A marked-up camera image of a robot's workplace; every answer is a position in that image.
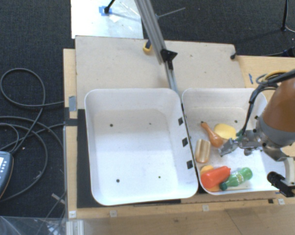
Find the black bracket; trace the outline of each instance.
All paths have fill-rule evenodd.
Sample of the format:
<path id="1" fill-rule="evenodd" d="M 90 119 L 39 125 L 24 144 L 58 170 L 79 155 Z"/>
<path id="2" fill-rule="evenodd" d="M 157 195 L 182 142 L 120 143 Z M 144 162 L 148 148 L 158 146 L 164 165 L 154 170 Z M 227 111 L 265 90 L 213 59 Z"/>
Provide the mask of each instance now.
<path id="1" fill-rule="evenodd" d="M 173 70 L 172 60 L 176 57 L 177 53 L 173 52 L 173 51 L 170 51 L 170 50 L 167 50 L 167 49 L 162 49 L 160 51 L 160 54 L 161 54 L 162 60 L 164 62 L 168 62 L 169 69 Z"/>

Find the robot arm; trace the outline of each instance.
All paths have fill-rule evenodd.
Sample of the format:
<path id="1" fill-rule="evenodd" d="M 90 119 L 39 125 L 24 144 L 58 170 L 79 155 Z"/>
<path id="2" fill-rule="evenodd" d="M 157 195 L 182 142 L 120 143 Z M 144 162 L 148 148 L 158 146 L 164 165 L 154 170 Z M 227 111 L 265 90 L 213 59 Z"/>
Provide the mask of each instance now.
<path id="1" fill-rule="evenodd" d="M 268 174 L 268 180 L 285 196 L 295 196 L 295 157 L 291 158 L 281 150 L 282 147 L 295 142 L 295 70 L 275 74 L 273 78 L 268 75 L 261 77 L 265 80 L 258 82 L 258 88 L 250 97 L 247 119 L 242 130 L 237 134 L 238 138 L 229 139 L 219 152 L 223 156 L 240 147 L 244 149 L 245 155 L 250 155 L 253 150 L 261 149 L 275 161 L 283 161 L 286 177 L 271 172 Z M 262 115 L 257 117 L 255 128 L 246 130 L 253 102 L 267 87 L 276 88 L 276 90 Z"/>

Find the cable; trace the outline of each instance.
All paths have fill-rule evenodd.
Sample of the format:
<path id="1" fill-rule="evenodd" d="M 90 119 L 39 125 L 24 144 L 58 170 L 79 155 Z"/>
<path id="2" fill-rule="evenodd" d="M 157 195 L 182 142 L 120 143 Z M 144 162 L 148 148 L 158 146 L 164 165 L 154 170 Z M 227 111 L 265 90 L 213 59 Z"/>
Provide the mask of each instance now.
<path id="1" fill-rule="evenodd" d="M 55 125 L 50 126 L 49 128 L 56 128 L 56 127 L 59 127 L 59 126 L 64 126 L 64 124 L 62 124 L 62 123 L 60 123 L 60 124 L 55 124 Z M 39 130 L 39 131 L 37 131 L 37 132 L 35 132 L 35 133 L 36 133 L 36 134 L 39 134 L 39 133 L 41 133 L 41 132 L 43 132 L 43 131 L 47 131 L 47 130 L 48 130 L 48 129 L 42 129 L 42 130 Z M 12 142 L 12 143 L 7 144 L 6 146 L 2 147 L 1 150 L 6 149 L 7 147 L 13 145 L 13 144 L 16 143 L 16 142 L 17 142 L 17 141 L 14 141 L 14 142 Z"/>
<path id="2" fill-rule="evenodd" d="M 10 74 L 10 73 L 12 73 L 12 72 L 17 72 L 17 71 L 24 71 L 24 72 L 30 73 L 31 75 L 35 76 L 35 77 L 39 80 L 39 82 L 40 82 L 40 84 L 41 84 L 41 86 L 42 86 L 42 89 L 43 89 L 43 99 L 42 99 L 42 104 L 34 104 L 34 105 L 30 105 L 30 104 L 21 104 L 21 103 L 18 103 L 18 102 L 16 102 L 16 101 L 12 100 L 10 97 L 7 96 L 7 94 L 4 92 L 4 89 L 3 89 L 3 86 L 2 86 L 2 82 L 3 82 L 4 78 L 5 78 L 8 74 Z M 15 148 L 15 150 L 11 152 L 12 155 L 14 155 L 14 154 L 18 151 L 18 149 L 21 147 L 21 145 L 23 144 L 23 142 L 24 142 L 24 140 L 26 139 L 26 137 L 27 137 L 27 136 L 29 135 L 29 133 L 32 131 L 32 129 L 34 128 L 36 122 L 39 120 L 40 116 L 42 115 L 43 108 L 44 108 L 45 106 L 49 106 L 49 105 L 61 104 L 61 103 L 63 103 L 63 101 L 59 101 L 59 102 L 55 102 L 55 103 L 50 103 L 50 104 L 45 104 L 46 90 L 45 90 L 45 86 L 44 86 L 43 81 L 41 80 L 41 78 L 40 78 L 35 72 L 33 72 L 33 71 L 31 71 L 31 70 L 28 70 L 28 69 L 24 69 L 24 68 L 16 68 L 16 69 L 11 69 L 11 70 L 6 71 L 6 72 L 4 73 L 4 75 L 3 75 L 3 76 L 1 77 L 1 79 L 0 79 L 0 91 L 1 91 L 2 95 L 3 95 L 3 96 L 4 96 L 9 102 L 11 102 L 12 104 L 15 104 L 15 105 L 17 105 L 17 106 L 20 106 L 20 107 L 35 107 L 35 108 L 37 108 L 37 107 L 41 107 L 41 109 L 40 109 L 40 111 L 39 111 L 39 113 L 38 113 L 38 116 L 36 117 L 36 119 L 34 120 L 32 126 L 29 128 L 28 132 L 26 133 L 25 138 L 24 138 L 24 139 L 18 144 L 18 146 Z"/>
<path id="3" fill-rule="evenodd" d="M 266 90 L 275 90 L 278 87 L 277 83 L 283 82 L 291 78 L 295 78 L 295 69 L 288 72 L 285 72 L 283 70 L 274 71 L 268 74 L 263 74 L 256 78 L 256 83 L 258 84 L 258 87 L 250 95 L 250 105 L 247 111 L 245 123 L 243 125 L 243 128 L 237 134 L 237 136 L 239 136 L 238 138 L 243 136 L 246 131 L 246 127 L 250 119 L 250 115 L 252 113 L 254 102 L 258 94 Z"/>
<path id="4" fill-rule="evenodd" d="M 285 18 L 285 23 L 287 21 L 289 15 L 289 0 L 286 0 L 286 18 Z M 290 29 L 286 24 L 285 24 L 285 28 L 293 33 L 295 33 L 295 30 Z"/>
<path id="5" fill-rule="evenodd" d="M 270 56 L 280 56 L 282 54 L 284 54 L 285 51 L 282 51 L 282 52 L 278 52 L 278 53 L 274 53 L 274 54 L 268 54 L 268 55 L 262 55 L 262 56 L 267 56 L 267 57 L 270 57 Z"/>
<path id="6" fill-rule="evenodd" d="M 44 218 L 42 224 L 40 225 L 38 231 L 36 232 L 36 235 L 39 234 L 40 230 L 42 229 L 43 225 L 45 224 L 46 220 L 48 219 L 48 217 L 51 215 L 51 213 L 53 212 L 53 210 L 56 208 L 56 206 L 60 203 L 60 201 L 63 199 L 63 197 L 65 196 L 67 192 L 65 191 L 63 193 L 63 195 L 61 195 L 61 197 L 57 200 L 57 202 L 53 205 L 53 207 L 50 209 L 49 213 L 46 215 L 46 217 Z"/>
<path id="7" fill-rule="evenodd" d="M 13 72 L 16 72 L 16 71 L 24 71 L 24 72 L 28 72 L 30 74 L 32 74 L 33 76 L 35 76 L 41 86 L 42 86 L 42 89 L 43 89 L 43 103 L 42 104 L 22 104 L 22 103 L 18 103 L 14 100 L 12 100 L 9 96 L 7 96 L 7 94 L 4 92 L 4 89 L 2 87 L 2 82 L 3 80 L 5 79 L 5 77 L 9 74 L 9 73 L 13 73 Z M 45 98 L 46 98 L 46 90 L 45 90 L 45 86 L 44 86 L 44 83 L 42 81 L 42 79 L 34 72 L 34 71 L 31 71 L 31 70 L 28 70 L 28 69 L 24 69 L 24 68 L 15 68 L 15 69 L 11 69 L 11 70 L 8 70 L 4 73 L 3 76 L 1 76 L 1 79 L 0 79 L 0 92 L 2 93 L 2 95 L 11 103 L 17 105 L 17 106 L 23 106 L 23 107 L 44 107 L 44 106 L 49 106 L 49 105 L 56 105 L 56 104 L 61 104 L 63 103 L 63 101 L 59 101 L 59 102 L 55 102 L 55 103 L 49 103 L 49 104 L 45 104 Z"/>
<path id="8" fill-rule="evenodd" d="M 16 146 L 18 144 L 18 141 L 19 141 L 19 132 L 16 130 L 16 128 L 14 126 L 12 126 L 11 124 L 8 124 L 8 123 L 0 123 L 0 126 L 8 126 L 11 129 L 13 129 L 14 132 L 16 133 L 17 140 L 14 142 L 15 143 L 15 146 L 9 151 L 9 152 L 12 152 L 16 148 Z"/>
<path id="9" fill-rule="evenodd" d="M 41 84 L 41 87 L 42 87 L 42 90 L 43 90 L 43 98 L 42 98 L 42 103 L 41 104 L 33 104 L 33 105 L 29 105 L 29 104 L 22 104 L 22 103 L 19 103 L 19 102 L 16 102 L 14 100 L 12 100 L 10 97 L 7 96 L 7 94 L 5 93 L 4 89 L 3 89 L 3 81 L 4 79 L 6 78 L 7 75 L 13 73 L 13 72 L 27 72 L 27 73 L 30 73 L 31 75 L 33 75 L 35 78 L 38 79 L 38 81 L 40 82 Z M 44 162 L 44 166 L 43 166 L 43 169 L 42 171 L 40 172 L 40 174 L 35 178 L 35 180 L 30 184 L 28 185 L 26 188 L 24 188 L 23 190 L 9 196 L 9 197 L 6 197 L 5 199 L 1 199 L 0 202 L 5 202 L 7 200 L 10 200 L 12 198 L 15 198 L 23 193 L 25 193 L 26 191 L 28 191 L 30 188 L 32 188 L 40 179 L 41 177 L 43 176 L 43 174 L 45 173 L 46 171 L 46 168 L 47 168 L 47 163 L 48 163 L 48 150 L 47 150 L 47 146 L 45 144 L 45 142 L 43 141 L 43 139 L 38 135 L 39 133 L 43 132 L 43 131 L 48 131 L 55 139 L 56 141 L 59 143 L 59 145 L 61 146 L 61 148 L 63 148 L 63 144 L 62 144 L 62 141 L 58 138 L 58 136 L 56 135 L 56 133 L 52 130 L 52 128 L 56 128 L 56 127 L 60 127 L 60 126 L 63 126 L 64 124 L 55 124 L 53 126 L 46 126 L 40 122 L 38 122 L 42 112 L 43 112 L 43 109 L 45 106 L 51 106 L 51 105 L 57 105 L 57 104 L 62 104 L 63 101 L 59 101 L 59 102 L 55 102 L 55 103 L 48 103 L 46 104 L 45 103 L 45 97 L 46 97 L 46 92 L 45 92 L 45 86 L 44 86 L 44 83 L 42 81 L 42 79 L 33 71 L 31 70 L 28 70 L 28 69 L 23 69 L 23 68 L 17 68 L 17 69 L 12 69 L 12 70 L 8 70 L 7 72 L 4 73 L 4 75 L 1 77 L 0 79 L 0 91 L 2 93 L 2 95 L 5 97 L 5 99 L 7 99 L 9 102 L 11 102 L 12 104 L 18 106 L 18 107 L 26 107 L 26 108 L 40 108 L 39 110 L 39 113 L 37 115 L 37 117 L 32 120 L 32 119 L 29 119 L 29 118 L 24 118 L 24 117 L 14 117 L 14 116 L 2 116 L 0 117 L 0 121 L 2 120 L 18 120 L 18 121 L 26 121 L 26 122 L 29 122 L 31 124 L 31 126 L 28 128 L 28 127 L 24 127 L 24 126 L 21 126 L 21 125 L 17 125 L 17 124 L 8 124 L 8 123 L 0 123 L 0 126 L 9 126 L 10 128 L 12 128 L 15 133 L 17 134 L 17 139 L 14 141 L 14 142 L 11 142 L 10 144 L 7 144 L 5 145 L 4 147 L 2 147 L 0 150 L 4 150 L 10 146 L 13 146 L 13 148 L 10 150 L 10 153 L 12 155 L 15 155 L 16 152 L 18 151 L 18 149 L 22 146 L 23 142 L 29 138 L 29 137 L 32 137 L 32 136 L 35 136 L 39 142 L 41 143 L 41 145 L 43 146 L 43 149 L 44 149 L 44 152 L 45 152 L 45 162 Z M 39 131 L 33 131 L 33 128 L 34 126 L 40 126 L 42 127 L 43 129 L 39 130 Z M 19 133 L 17 131 L 17 129 L 20 129 L 20 130 L 23 130 L 26 132 L 25 136 L 20 138 L 19 136 Z"/>
<path id="10" fill-rule="evenodd" d="M 0 117 L 0 120 L 1 119 L 13 119 L 13 120 L 23 120 L 23 121 L 27 121 L 27 122 L 32 122 L 32 123 L 34 123 L 34 120 L 32 120 L 32 119 L 29 119 L 29 118 L 24 118 L 24 117 L 13 117 L 13 116 L 2 116 L 2 117 Z M 55 127 L 55 126 L 63 126 L 64 124 L 56 124 L 56 125 L 53 125 L 53 126 L 50 126 L 50 127 L 48 127 L 48 126 L 46 126 L 46 125 L 44 125 L 44 124 L 42 124 L 42 123 L 40 123 L 40 122 L 36 122 L 36 124 L 37 125 L 39 125 L 39 126 L 41 126 L 41 127 L 43 127 L 44 129 L 46 129 L 56 140 L 57 140 L 57 142 L 60 144 L 60 146 L 62 147 L 62 148 L 64 148 L 64 146 L 63 146 L 63 143 L 61 142 L 61 140 L 59 139 L 59 137 L 56 135 L 56 133 L 55 132 L 53 132 L 52 130 L 51 130 L 51 128 L 53 128 L 53 127 Z"/>
<path id="11" fill-rule="evenodd" d="M 20 129 L 23 129 L 23 130 L 29 130 L 29 128 L 26 128 L 26 127 L 23 127 L 23 126 L 19 126 L 19 125 L 13 125 L 14 127 L 17 127 L 17 128 L 20 128 Z M 46 171 L 46 168 L 47 168 L 47 161 L 48 161 L 48 151 L 47 151 L 47 147 L 43 141 L 43 139 L 38 135 L 36 134 L 34 131 L 32 131 L 32 133 L 39 139 L 39 141 L 41 142 L 43 148 L 44 148 L 44 151 L 45 151 L 45 163 L 44 163 L 44 167 L 41 171 L 41 173 L 36 177 L 36 179 L 28 186 L 26 187 L 25 189 L 5 198 L 5 199 L 1 199 L 0 202 L 5 202 L 7 200 L 10 200 L 14 197 L 17 197 L 23 193 L 25 193 L 27 190 L 29 190 L 31 187 L 33 187 L 40 179 L 41 177 L 43 176 L 44 172 Z"/>

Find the white plastic tub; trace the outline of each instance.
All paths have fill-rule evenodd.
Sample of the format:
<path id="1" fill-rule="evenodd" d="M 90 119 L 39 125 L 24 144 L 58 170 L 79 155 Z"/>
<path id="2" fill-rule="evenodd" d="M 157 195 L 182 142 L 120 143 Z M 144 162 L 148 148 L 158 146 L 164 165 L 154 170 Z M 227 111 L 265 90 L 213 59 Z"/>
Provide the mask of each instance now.
<path id="1" fill-rule="evenodd" d="M 85 97 L 85 110 L 97 202 L 110 206 L 196 193 L 198 179 L 174 91 L 93 90 Z"/>
<path id="2" fill-rule="evenodd" d="M 218 123 L 225 123 L 233 126 L 238 132 L 244 125 L 252 92 L 253 89 L 186 90 L 182 95 L 182 100 L 193 151 L 198 139 L 209 140 L 206 131 L 200 126 L 201 121 L 207 122 L 211 129 Z M 264 95 L 258 95 L 247 129 L 255 127 L 256 120 L 254 117 L 261 115 L 266 104 Z M 260 151 L 253 151 L 251 155 L 245 156 L 243 149 L 240 148 L 220 157 L 218 149 L 212 146 L 209 161 L 206 164 L 197 163 L 198 171 L 204 165 L 212 165 L 214 168 L 226 165 L 231 168 L 231 172 L 249 167 L 253 172 L 253 177 L 238 187 L 229 187 L 226 191 L 218 192 L 205 189 L 208 193 L 214 195 L 276 190 L 267 181 L 267 174 L 276 171 L 283 176 L 285 175 L 283 162 L 275 162 L 267 154 Z"/>

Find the black carpet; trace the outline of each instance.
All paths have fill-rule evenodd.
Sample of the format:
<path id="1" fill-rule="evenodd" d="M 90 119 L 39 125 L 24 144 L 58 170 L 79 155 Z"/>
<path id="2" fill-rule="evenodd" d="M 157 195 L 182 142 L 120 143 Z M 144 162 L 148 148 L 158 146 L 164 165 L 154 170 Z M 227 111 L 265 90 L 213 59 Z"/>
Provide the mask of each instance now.
<path id="1" fill-rule="evenodd" d="M 267 55 L 295 47 L 295 33 L 280 30 L 285 0 L 152 0 L 152 3 L 158 15 L 186 7 L 159 19 L 165 39 L 230 43 L 240 55 Z M 295 0 L 290 0 L 287 25 L 295 30 Z M 0 78 L 9 69 L 30 69 L 45 83 L 46 103 L 63 100 L 62 50 L 73 47 L 70 0 L 0 0 Z M 12 73 L 3 85 L 15 101 L 42 102 L 40 84 L 28 73 Z M 37 114 L 38 108 L 16 107 L 0 93 L 0 116 L 35 119 Z M 62 123 L 63 106 L 46 106 L 39 121 L 47 126 Z M 20 121 L 5 122 L 30 126 Z M 62 139 L 62 128 L 55 131 Z M 49 133 L 41 137 L 49 154 L 46 172 L 29 191 L 0 203 L 0 215 L 45 217 L 56 202 L 51 194 L 63 194 L 62 149 Z M 9 128 L 0 128 L 0 148 L 14 138 Z M 13 175 L 3 198 L 27 187 L 44 166 L 44 150 L 35 138 L 29 138 L 22 147 L 15 156 Z M 62 208 L 59 205 L 51 217 L 60 216 Z"/>

